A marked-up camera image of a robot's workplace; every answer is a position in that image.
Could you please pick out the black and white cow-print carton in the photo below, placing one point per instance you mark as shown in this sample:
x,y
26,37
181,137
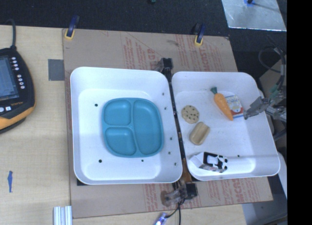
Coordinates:
x,y
214,162

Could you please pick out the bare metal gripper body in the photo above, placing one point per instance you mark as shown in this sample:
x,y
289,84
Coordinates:
x,y
276,112

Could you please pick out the white plastic tray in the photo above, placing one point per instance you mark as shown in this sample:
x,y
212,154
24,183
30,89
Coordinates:
x,y
234,141
90,131

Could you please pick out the thin black and white rod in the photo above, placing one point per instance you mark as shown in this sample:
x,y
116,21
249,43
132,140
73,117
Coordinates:
x,y
176,115

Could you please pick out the tan chocolate chip biscuit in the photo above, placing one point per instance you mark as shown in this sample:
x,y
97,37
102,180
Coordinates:
x,y
190,114

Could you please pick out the brown cardboard board red print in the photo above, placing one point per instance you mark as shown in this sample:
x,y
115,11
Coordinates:
x,y
102,48

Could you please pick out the blue divided plate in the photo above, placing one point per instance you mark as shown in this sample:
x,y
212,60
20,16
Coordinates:
x,y
146,126

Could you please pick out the beige toy bread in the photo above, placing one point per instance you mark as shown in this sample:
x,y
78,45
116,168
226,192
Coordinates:
x,y
199,133

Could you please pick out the orange toy carrot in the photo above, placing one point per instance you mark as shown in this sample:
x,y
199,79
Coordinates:
x,y
223,104

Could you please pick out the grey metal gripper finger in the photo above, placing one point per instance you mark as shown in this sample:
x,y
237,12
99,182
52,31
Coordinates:
x,y
253,115
259,103

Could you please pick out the white blue orange small carton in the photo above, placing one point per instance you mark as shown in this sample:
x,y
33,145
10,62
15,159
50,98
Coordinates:
x,y
237,106

